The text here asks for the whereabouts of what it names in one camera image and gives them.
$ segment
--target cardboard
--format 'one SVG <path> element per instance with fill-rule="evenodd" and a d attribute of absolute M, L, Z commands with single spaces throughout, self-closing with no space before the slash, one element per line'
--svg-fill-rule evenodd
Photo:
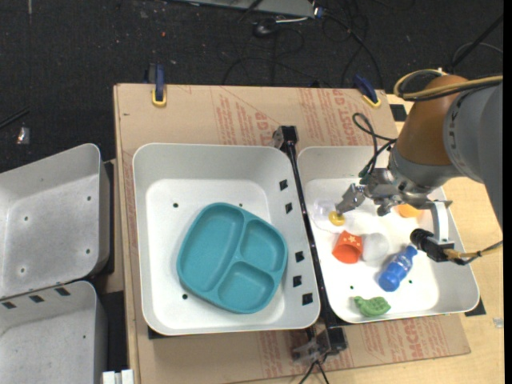
<path fill-rule="evenodd" d="M 291 357 L 306 342 L 304 331 L 150 339 L 141 310 L 132 157 L 150 142 L 269 145 L 280 125 L 297 127 L 300 147 L 370 145 L 370 136 L 351 117 L 362 112 L 377 133 L 396 137 L 386 96 L 379 92 L 382 105 L 373 109 L 357 90 L 167 86 L 167 104 L 159 108 L 150 90 L 147 84 L 114 88 L 128 355 L 136 382 L 221 384 L 304 374 L 308 366 Z M 350 325 L 344 331 L 349 348 L 329 357 L 325 370 L 470 353 L 456 314 Z"/>

